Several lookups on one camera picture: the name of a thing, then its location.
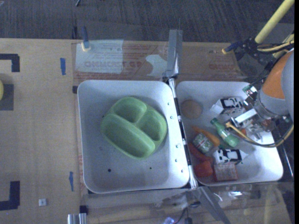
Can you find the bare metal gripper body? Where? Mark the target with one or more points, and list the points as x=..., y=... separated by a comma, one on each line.
x=267, y=122

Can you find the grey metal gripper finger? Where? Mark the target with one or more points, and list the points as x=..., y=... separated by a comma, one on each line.
x=251, y=129
x=258, y=135

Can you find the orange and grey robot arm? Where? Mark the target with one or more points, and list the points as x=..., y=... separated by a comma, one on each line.
x=276, y=83

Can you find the green plastic bottle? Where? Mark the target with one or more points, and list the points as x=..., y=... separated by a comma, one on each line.
x=225, y=134

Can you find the white plastic tray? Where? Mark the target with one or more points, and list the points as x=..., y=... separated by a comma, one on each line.
x=102, y=171
x=261, y=162

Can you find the black and white milk carton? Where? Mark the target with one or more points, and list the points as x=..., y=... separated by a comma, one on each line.
x=227, y=156
x=230, y=105

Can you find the orange carrot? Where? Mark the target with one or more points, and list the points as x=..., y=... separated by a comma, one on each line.
x=211, y=136

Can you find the brown red carton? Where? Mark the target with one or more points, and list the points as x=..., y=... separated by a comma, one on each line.
x=225, y=172

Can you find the green and white can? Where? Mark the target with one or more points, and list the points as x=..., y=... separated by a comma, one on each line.
x=202, y=143

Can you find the red sausage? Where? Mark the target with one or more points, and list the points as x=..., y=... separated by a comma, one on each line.
x=196, y=153

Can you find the red round toy food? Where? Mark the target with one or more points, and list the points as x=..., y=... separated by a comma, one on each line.
x=203, y=169

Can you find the brown round biscuit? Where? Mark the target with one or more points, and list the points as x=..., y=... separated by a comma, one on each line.
x=191, y=108

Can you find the brown cardboard board red print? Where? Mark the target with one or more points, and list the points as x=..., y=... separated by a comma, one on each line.
x=198, y=62

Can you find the green divided plate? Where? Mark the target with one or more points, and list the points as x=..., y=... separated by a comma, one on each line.
x=130, y=129

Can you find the yellow round object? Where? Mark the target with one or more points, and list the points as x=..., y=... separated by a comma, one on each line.
x=1, y=90

